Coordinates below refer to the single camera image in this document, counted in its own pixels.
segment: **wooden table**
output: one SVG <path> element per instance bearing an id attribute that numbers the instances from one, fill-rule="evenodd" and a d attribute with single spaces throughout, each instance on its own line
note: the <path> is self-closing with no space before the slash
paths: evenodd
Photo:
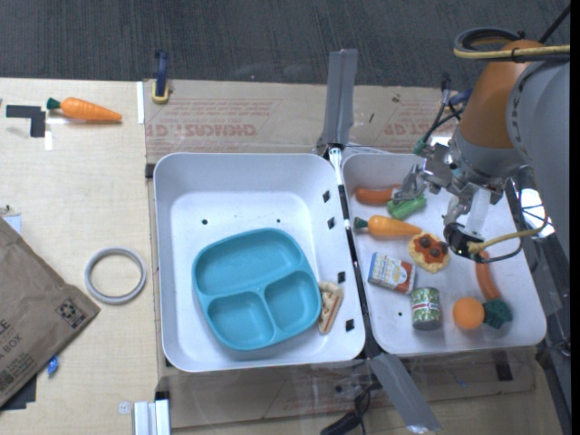
<path id="1" fill-rule="evenodd" d="M 22 214 L 22 235 L 67 283 L 84 285 L 83 270 L 97 251 L 126 246 L 150 267 L 150 208 L 145 133 L 138 121 L 136 82 L 0 79 L 0 204 Z M 5 117 L 9 104 L 41 106 L 49 97 L 83 98 L 118 111 L 114 125 L 54 124 L 53 145 L 28 134 L 30 120 Z M 97 265 L 95 284 L 119 295 L 137 283 L 123 258 Z M 0 412 L 0 432 L 17 434 L 131 434 L 135 401 L 152 401 L 158 382 L 153 285 L 124 305 L 100 304 L 97 318 L 59 353 L 56 374 L 38 375 L 36 401 Z M 533 391 L 431 404 L 445 433 L 561 432 L 545 376 L 533 362 Z M 269 420 L 179 433 L 318 433 L 342 414 Z M 394 408 L 368 416 L 369 433 L 409 433 Z"/>

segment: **orange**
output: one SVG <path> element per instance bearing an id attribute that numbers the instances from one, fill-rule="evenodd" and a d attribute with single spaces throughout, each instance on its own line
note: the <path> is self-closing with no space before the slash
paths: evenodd
<path id="1" fill-rule="evenodd" d="M 453 320 L 464 329 L 479 327 L 485 317 L 483 304 L 472 296 L 464 296 L 453 305 Z"/>

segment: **carrot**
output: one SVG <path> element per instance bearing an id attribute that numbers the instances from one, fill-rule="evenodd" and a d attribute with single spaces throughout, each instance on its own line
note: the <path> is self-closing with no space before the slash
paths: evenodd
<path id="1" fill-rule="evenodd" d="M 374 215 L 368 221 L 360 217 L 354 218 L 355 228 L 367 227 L 369 233 L 377 237 L 415 236 L 422 232 L 420 227 L 400 221 L 393 217 Z"/>
<path id="2" fill-rule="evenodd" d="M 487 251 L 482 251 L 479 253 L 479 255 L 485 259 L 489 258 Z M 495 298 L 501 297 L 501 293 L 499 292 L 496 284 L 493 281 L 493 278 L 491 277 L 491 271 L 489 270 L 488 263 L 476 263 L 475 274 L 478 279 L 481 293 L 486 297 L 486 299 L 493 300 Z"/>
<path id="3" fill-rule="evenodd" d="M 399 185 L 390 188 L 372 189 L 372 188 L 357 188 L 354 191 L 356 199 L 365 205 L 384 205 L 387 201 L 391 201 L 392 192 L 400 187 Z"/>
<path id="4" fill-rule="evenodd" d="M 89 121 L 120 121 L 122 116 L 115 111 L 107 110 L 85 100 L 69 97 L 63 101 L 49 98 L 46 108 L 54 110 L 60 108 L 69 118 Z"/>

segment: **blue plate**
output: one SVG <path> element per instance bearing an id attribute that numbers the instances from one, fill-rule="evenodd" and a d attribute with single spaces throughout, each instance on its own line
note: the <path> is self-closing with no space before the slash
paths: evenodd
<path id="1" fill-rule="evenodd" d="M 320 315 L 312 268 L 282 230 L 251 230 L 206 246 L 196 256 L 191 275 L 211 330 L 235 350 L 287 340 Z"/>

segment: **green can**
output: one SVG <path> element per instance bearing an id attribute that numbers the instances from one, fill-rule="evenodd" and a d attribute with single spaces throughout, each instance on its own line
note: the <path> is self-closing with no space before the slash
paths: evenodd
<path id="1" fill-rule="evenodd" d="M 436 330 L 441 327 L 441 303 L 437 288 L 415 288 L 411 292 L 411 308 L 415 329 Z"/>

